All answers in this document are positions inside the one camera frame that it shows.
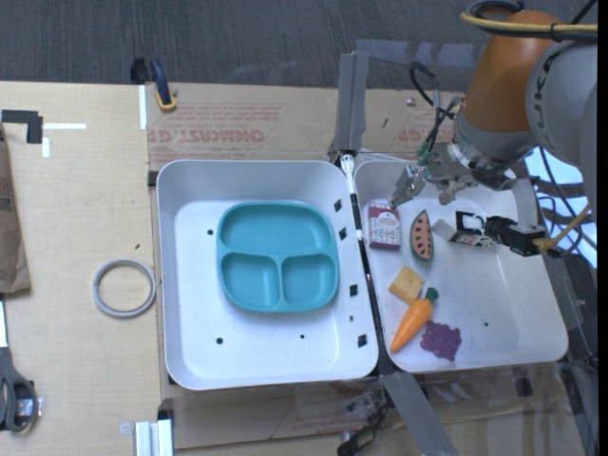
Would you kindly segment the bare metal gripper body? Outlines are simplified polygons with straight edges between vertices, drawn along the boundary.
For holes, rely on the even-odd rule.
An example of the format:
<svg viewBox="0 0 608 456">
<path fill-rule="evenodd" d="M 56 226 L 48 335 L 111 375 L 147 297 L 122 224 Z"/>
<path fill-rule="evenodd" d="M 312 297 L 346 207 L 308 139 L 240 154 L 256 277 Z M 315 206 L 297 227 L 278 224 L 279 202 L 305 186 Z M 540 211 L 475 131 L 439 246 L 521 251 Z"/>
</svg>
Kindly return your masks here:
<svg viewBox="0 0 608 456">
<path fill-rule="evenodd" d="M 484 185 L 492 190 L 511 188 L 517 176 L 509 163 L 493 162 L 475 149 L 462 150 L 457 143 L 437 142 L 428 158 L 425 179 L 448 187 L 452 183 L 472 187 Z"/>
</svg>

